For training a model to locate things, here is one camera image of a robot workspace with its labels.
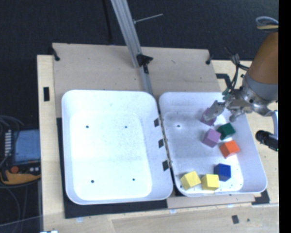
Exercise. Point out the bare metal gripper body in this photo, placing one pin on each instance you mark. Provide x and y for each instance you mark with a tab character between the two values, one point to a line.
247	103

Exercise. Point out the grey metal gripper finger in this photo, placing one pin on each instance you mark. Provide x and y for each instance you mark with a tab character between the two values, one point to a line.
215	109
235	116

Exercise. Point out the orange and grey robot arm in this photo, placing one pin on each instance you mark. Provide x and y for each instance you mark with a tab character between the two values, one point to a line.
266	59

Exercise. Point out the purple cube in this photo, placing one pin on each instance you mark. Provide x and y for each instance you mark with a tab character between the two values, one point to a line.
211	138
209	121

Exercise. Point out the green cube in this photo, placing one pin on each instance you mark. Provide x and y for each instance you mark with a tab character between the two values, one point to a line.
226	130

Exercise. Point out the orange cube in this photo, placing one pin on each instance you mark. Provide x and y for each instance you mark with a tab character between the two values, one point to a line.
229	149

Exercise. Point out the white plastic tray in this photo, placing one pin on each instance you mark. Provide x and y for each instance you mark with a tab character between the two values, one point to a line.
191	154
111	154

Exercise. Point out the blue cube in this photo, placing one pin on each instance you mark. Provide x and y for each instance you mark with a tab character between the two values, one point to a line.
222	171

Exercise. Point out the black and white thin rod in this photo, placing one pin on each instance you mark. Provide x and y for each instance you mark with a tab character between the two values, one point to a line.
166	142

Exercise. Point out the yellow cube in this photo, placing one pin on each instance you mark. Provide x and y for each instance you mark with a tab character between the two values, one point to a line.
190	179
210	182

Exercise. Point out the brown cardboard board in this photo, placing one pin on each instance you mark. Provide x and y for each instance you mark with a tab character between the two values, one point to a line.
99	69

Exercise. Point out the black cylinder on white bracket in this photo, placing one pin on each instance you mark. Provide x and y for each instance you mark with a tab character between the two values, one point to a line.
265	137

